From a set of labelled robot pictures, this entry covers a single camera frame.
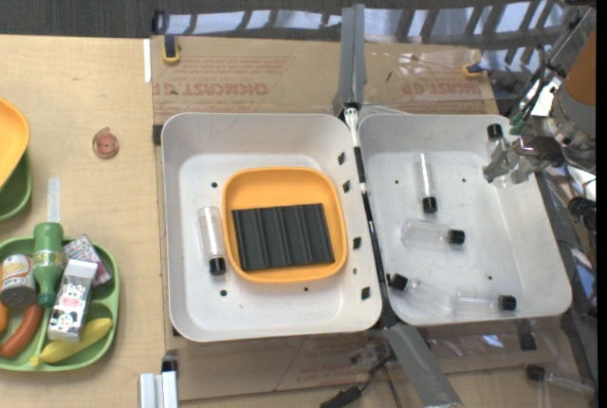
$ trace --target white tray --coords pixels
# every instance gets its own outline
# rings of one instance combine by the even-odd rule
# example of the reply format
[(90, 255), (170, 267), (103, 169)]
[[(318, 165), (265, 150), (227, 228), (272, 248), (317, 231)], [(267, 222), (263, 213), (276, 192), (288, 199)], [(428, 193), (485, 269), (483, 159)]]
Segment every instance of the white tray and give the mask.
[[(534, 176), (500, 189), (488, 184), (487, 127), (499, 116), (370, 115), (359, 125), (367, 185), (386, 273), (417, 277), (444, 291), (494, 288), (516, 296), (514, 312), (444, 316), (407, 305), (389, 288), (395, 314), (411, 325), (440, 325), (562, 314), (571, 288)], [(433, 157), (438, 213), (434, 221), (466, 233), (462, 251), (401, 244), (406, 217), (428, 219), (415, 195), (412, 159)]]
[[(181, 335), (215, 342), (363, 331), (376, 323), (381, 301), (351, 143), (347, 127), (328, 115), (184, 113), (165, 123), (169, 307)], [(199, 248), (196, 211), (221, 207), (222, 186), (236, 172), (281, 165), (320, 170), (336, 186), (348, 240), (344, 267), (305, 284), (252, 283), (230, 265), (212, 277)], [(356, 237), (361, 243), (354, 250)]]

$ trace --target toy sausage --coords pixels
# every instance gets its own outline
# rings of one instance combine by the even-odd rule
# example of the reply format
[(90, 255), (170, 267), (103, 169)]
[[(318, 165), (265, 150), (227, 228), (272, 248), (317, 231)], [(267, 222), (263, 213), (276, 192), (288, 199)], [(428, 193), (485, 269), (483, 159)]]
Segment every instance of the toy sausage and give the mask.
[(7, 328), (9, 323), (9, 309), (2, 302), (0, 302), (0, 332)]
[(38, 330), (44, 311), (38, 304), (31, 304), (26, 308), (23, 320), (17, 327), (17, 330), (2, 345), (0, 352), (5, 358), (14, 358), (28, 345), (36, 330)]

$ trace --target banana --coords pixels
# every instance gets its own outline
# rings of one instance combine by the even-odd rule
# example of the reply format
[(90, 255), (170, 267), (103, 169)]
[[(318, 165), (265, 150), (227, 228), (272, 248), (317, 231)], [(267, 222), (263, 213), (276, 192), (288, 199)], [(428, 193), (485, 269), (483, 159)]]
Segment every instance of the banana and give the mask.
[(103, 338), (110, 331), (113, 324), (114, 322), (110, 318), (89, 321), (84, 324), (83, 334), (79, 343), (53, 341), (46, 345), (40, 355), (30, 358), (29, 363), (32, 366), (37, 366), (40, 362), (54, 363), (69, 358)]

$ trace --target table surface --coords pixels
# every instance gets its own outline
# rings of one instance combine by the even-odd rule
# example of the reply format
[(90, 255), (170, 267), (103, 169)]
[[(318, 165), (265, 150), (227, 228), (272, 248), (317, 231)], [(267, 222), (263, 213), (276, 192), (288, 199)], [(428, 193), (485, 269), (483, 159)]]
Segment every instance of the table surface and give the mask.
[[(28, 117), (32, 197), (19, 214), (0, 223), (0, 240), (32, 234), (46, 221), (46, 180), (61, 180), (66, 236), (85, 232), (120, 266), (116, 338), (98, 362), (66, 373), (6, 371), (0, 389), (13, 407), (44, 397), (46, 408), (136, 406), (141, 373), (155, 372), (165, 354), (165, 317), (158, 219), (153, 97), (144, 79), (144, 43), (131, 39), (0, 36), (0, 94)], [(99, 159), (92, 139), (108, 126), (119, 153)], [(559, 352), (572, 360), (566, 338)], [(521, 382), (521, 369), (451, 374), (468, 407), (584, 406)], [(420, 406), (412, 386), (396, 381), (404, 406)], [(182, 402), (182, 406), (292, 408), (318, 406), (336, 387)], [(358, 406), (396, 406), (390, 386), (373, 382)]]

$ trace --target green bowl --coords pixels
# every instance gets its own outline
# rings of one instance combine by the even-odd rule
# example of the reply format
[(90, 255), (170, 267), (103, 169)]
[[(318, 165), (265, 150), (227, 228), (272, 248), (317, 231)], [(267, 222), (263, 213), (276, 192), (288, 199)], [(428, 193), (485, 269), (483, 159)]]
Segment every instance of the green bowl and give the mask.
[[(65, 239), (64, 244), (72, 241), (71, 239)], [(54, 362), (53, 364), (46, 364), (40, 362), (37, 366), (32, 366), (29, 363), (29, 359), (32, 356), (38, 356), (45, 348), (49, 340), (46, 338), (46, 327), (48, 326), (48, 319), (50, 317), (51, 308), (47, 308), (43, 321), (38, 327), (38, 331), (34, 338), (29, 344), (14, 358), (3, 358), (0, 356), (0, 369), (7, 369), (9, 371), (43, 371), (43, 372), (56, 372), (56, 371), (69, 371), (72, 369), (79, 369), (85, 367), (105, 354), (109, 349), (110, 345), (114, 341), (114, 334), (116, 333), (116, 324), (118, 322), (118, 310), (119, 310), (119, 270), (114, 256), (103, 246), (93, 242), (93, 246), (97, 250), (99, 257), (103, 261), (103, 264), (112, 275), (112, 280), (102, 287), (95, 288), (91, 294), (91, 303), (86, 313), (86, 321), (99, 319), (102, 317), (109, 317), (112, 319), (113, 324), (110, 331), (105, 334), (103, 339), (96, 343), (89, 345), (86, 349), (64, 359), (60, 362)], [(12, 254), (22, 253), (33, 255), (34, 252), (34, 238), (33, 236), (22, 236), (13, 239), (9, 239), (0, 244), (0, 262), (4, 261), (5, 258)], [(9, 311), (9, 324), (4, 332), (0, 333), (0, 343), (4, 343), (19, 326), (23, 319), (22, 308), (14, 309)]]
[(9, 180), (0, 189), (0, 221), (9, 219), (19, 213), (31, 196), (31, 173), (29, 171), (28, 151), (10, 175)]

